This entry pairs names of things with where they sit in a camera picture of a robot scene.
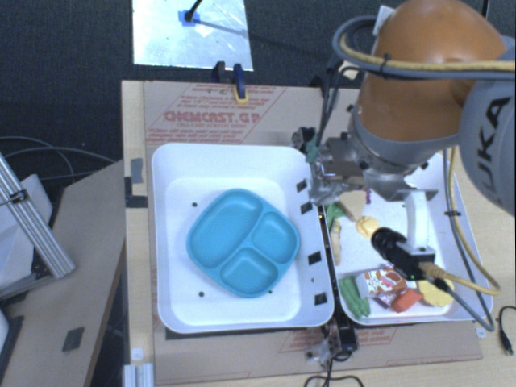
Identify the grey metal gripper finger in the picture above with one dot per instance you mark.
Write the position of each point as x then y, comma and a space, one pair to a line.
322, 192
319, 171

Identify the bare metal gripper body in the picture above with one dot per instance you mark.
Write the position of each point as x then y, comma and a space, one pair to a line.
346, 155

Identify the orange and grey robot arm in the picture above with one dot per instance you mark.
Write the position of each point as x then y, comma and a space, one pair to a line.
423, 95

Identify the tan bread slice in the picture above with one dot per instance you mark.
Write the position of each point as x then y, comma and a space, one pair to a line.
354, 205

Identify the purple toy grapes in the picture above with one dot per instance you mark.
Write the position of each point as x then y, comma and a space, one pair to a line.
368, 196

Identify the beige toy biscuit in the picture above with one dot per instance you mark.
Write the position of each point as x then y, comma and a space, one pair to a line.
336, 244

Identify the yellow toy food piece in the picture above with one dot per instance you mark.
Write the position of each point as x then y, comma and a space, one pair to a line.
366, 226

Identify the thin black rod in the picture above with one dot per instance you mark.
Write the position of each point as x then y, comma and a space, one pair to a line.
331, 264

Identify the white plastic tray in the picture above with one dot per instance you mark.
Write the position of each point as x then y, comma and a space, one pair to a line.
177, 256
403, 220

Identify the blue divided plate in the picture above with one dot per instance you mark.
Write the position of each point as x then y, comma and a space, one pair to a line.
234, 232

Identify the white carton with colourful print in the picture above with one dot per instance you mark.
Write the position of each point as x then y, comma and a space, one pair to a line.
379, 281

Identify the green toy pea pod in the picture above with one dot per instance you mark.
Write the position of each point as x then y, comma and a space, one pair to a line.
354, 298

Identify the brown cardboard board red print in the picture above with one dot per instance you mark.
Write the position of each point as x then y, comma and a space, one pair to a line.
209, 115

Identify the black cylinder on white bracket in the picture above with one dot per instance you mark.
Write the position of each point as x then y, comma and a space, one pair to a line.
415, 256

